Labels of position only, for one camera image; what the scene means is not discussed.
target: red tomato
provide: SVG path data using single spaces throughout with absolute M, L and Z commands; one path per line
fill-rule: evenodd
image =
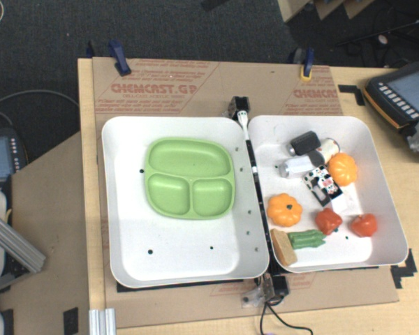
M 318 229 L 328 236 L 343 223 L 343 220 L 333 210 L 326 207 L 323 211 L 318 212 L 315 223 Z
M 351 222 L 352 231 L 359 237 L 371 237 L 377 231 L 377 220 L 373 214 L 359 215 Z

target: toy vegetable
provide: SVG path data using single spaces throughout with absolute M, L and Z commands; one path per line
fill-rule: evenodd
M 377 220 L 373 214 L 359 215 L 351 222 L 352 231 L 359 237 L 371 237 L 377 231 Z
M 343 220 L 332 209 L 326 207 L 323 211 L 318 212 L 315 223 L 318 229 L 328 236 L 343 223 Z
M 347 186 L 357 179 L 357 165 L 346 153 L 335 154 L 329 161 L 328 171 L 339 186 Z
M 292 243 L 293 249 L 300 249 L 306 247 L 316 248 L 326 243 L 324 241 L 326 235 L 318 230 L 307 230 L 304 232 L 289 232 L 287 236 Z
M 281 193 L 268 202 L 267 215 L 277 225 L 290 227 L 300 222 L 302 206 L 292 196 Z
M 272 228 L 270 234 L 272 235 L 274 252 L 281 264 L 286 266 L 297 262 L 298 258 L 288 235 L 284 231 L 279 231 L 276 228 Z

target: white tray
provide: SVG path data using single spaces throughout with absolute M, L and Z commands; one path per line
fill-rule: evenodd
M 147 148 L 162 137 L 218 142 L 235 168 L 235 201 L 214 220 L 162 216 L 149 205 Z M 250 161 L 240 126 L 223 118 L 115 117 L 102 130 L 110 265 L 129 288 L 255 278 L 269 261 Z
M 277 165 L 290 158 L 285 146 L 294 137 L 314 131 L 320 139 L 331 137 L 341 151 L 351 155 L 358 167 L 356 182 L 342 187 L 347 209 L 340 213 L 343 224 L 318 248 L 296 250 L 298 261 L 286 270 L 299 273 L 330 269 L 395 265 L 405 260 L 408 245 L 399 216 L 386 184 L 368 127 L 353 117 L 259 116 L 249 124 L 249 134 L 258 166 L 264 206 L 278 193 L 287 193 L 302 205 L 301 221 L 282 228 L 269 219 L 269 228 L 287 232 L 318 229 L 314 218 L 323 208 L 302 178 L 280 176 Z M 359 238 L 348 224 L 354 216 L 373 213 L 378 230 L 372 237 Z

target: gray carpet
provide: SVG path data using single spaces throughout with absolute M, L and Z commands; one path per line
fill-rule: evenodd
M 338 8 L 323 21 L 308 5 L 284 23 L 277 0 L 2 0 L 0 98 L 49 89 L 78 99 L 77 59 L 93 41 L 97 55 L 118 38 L 127 57 L 286 63 L 296 48 L 315 50 L 318 64 L 401 66 L 419 61 L 419 44 L 390 36 L 390 48 L 371 39 L 343 40 L 393 29 L 419 18 L 419 0 L 375 0 L 348 19 Z M 419 25 L 403 30 L 419 38 Z M 0 103 L 30 161 L 79 130 L 78 109 L 52 94 Z M 0 117 L 0 128 L 8 123 Z

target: green cucumber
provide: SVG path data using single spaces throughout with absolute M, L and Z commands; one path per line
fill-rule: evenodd
M 316 248 L 326 243 L 324 241 L 326 235 L 320 230 L 307 230 L 304 232 L 289 232 L 288 238 L 292 243 L 293 249 L 306 247 Z

